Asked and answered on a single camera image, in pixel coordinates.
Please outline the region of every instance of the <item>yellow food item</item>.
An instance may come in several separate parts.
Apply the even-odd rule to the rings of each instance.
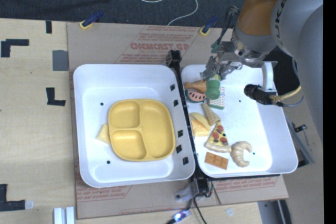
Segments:
[[[204,146],[211,151],[231,152],[231,147],[228,144],[224,128],[220,122],[216,124]]]
[[[198,120],[191,120],[191,128],[193,130],[194,136],[207,136],[209,135],[209,130]]]
[[[207,164],[211,164],[213,166],[216,166],[218,168],[226,170],[229,160],[227,158],[218,156],[218,155],[213,154],[211,152],[207,152],[206,155],[205,155],[204,162],[207,163]]]
[[[208,129],[208,131],[211,129],[211,125],[209,124],[208,119],[202,114],[197,113],[197,112],[192,112],[189,115],[194,117],[198,121],[200,121]]]
[[[220,117],[210,108],[210,106],[208,106],[206,103],[203,103],[202,107],[210,125],[214,125],[215,123],[220,122]]]
[[[246,141],[240,141],[232,145],[231,157],[239,167],[246,167],[250,164],[249,161],[244,160],[244,150],[252,152],[252,146]]]
[[[96,139],[111,145],[110,134],[109,134],[109,126],[107,124],[103,124],[101,126]]]

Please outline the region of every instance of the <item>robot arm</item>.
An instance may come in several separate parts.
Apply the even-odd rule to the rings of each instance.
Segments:
[[[219,39],[212,45],[217,57],[209,60],[201,77],[218,72],[225,79],[242,65],[262,67],[265,56],[277,46],[296,60],[300,85],[323,141],[323,0],[245,0],[231,42]],[[266,99],[274,94],[252,86],[247,90],[253,99],[251,91],[255,95],[264,91]]]

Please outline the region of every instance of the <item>blue clamp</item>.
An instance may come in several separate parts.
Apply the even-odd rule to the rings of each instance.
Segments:
[[[92,23],[98,22],[103,15],[104,15],[104,12],[93,13],[86,20],[79,23],[80,28],[82,28],[83,30],[88,29],[89,27],[92,26]]]
[[[203,37],[205,37],[207,34],[209,34],[209,31],[210,31],[210,28],[211,27],[214,27],[215,25],[217,24],[217,17],[214,16],[210,19],[210,21],[204,25],[200,31],[199,31],[199,34]]]

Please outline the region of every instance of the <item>wooden table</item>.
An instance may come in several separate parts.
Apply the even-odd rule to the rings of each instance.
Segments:
[[[52,223],[56,207],[75,206],[69,72],[53,71],[52,52],[67,51],[66,22],[0,19],[0,39],[29,39],[0,58],[0,184],[7,200],[32,209],[0,212],[0,223]],[[46,88],[65,106],[47,105]],[[234,214],[229,216],[226,209]],[[76,220],[76,223],[167,223],[177,211]],[[183,223],[202,223],[196,209]],[[208,223],[261,224],[256,202],[201,208]]]

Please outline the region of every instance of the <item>toy food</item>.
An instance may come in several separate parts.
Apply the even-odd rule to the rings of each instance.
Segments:
[[[184,83],[183,87],[188,90],[188,89],[195,89],[196,91],[200,93],[205,93],[206,92],[206,81],[203,80],[197,80],[193,83],[186,82]]]
[[[118,101],[110,107],[108,124],[112,149],[126,161],[156,161],[175,149],[170,112],[157,100]]]
[[[208,129],[208,131],[210,131],[211,125],[205,116],[197,112],[192,112],[189,115],[200,121]]]
[[[218,168],[226,170],[229,160],[227,158],[218,156],[218,155],[213,154],[211,152],[207,152],[206,155],[205,155],[205,161],[204,162],[207,163],[207,164],[211,164],[211,165],[214,165]]]
[[[219,97],[220,76],[215,74],[206,80],[206,97],[215,100]]]
[[[216,124],[204,146],[208,150],[216,152],[231,152],[231,147],[228,145],[224,128],[220,122]]]
[[[200,121],[194,118],[191,118],[191,129],[193,130],[193,136],[209,135],[209,129],[207,129]]]
[[[214,125],[216,122],[219,122],[221,120],[220,117],[215,112],[213,112],[209,105],[203,103],[202,107],[205,111],[206,117],[210,125]]]
[[[109,126],[107,124],[103,124],[101,126],[96,139],[111,145],[110,134],[109,134]]]
[[[240,141],[232,145],[231,157],[239,167],[246,167],[250,164],[249,161],[245,161],[243,158],[244,150],[252,152],[252,146],[246,141]]]
[[[185,95],[187,97],[187,100],[193,103],[200,103],[206,99],[205,94],[191,90],[191,89],[185,90]]]
[[[211,100],[209,99],[209,106],[211,108],[215,108],[215,109],[224,109],[224,105],[225,105],[225,88],[224,87],[219,87],[219,97],[215,100]]]

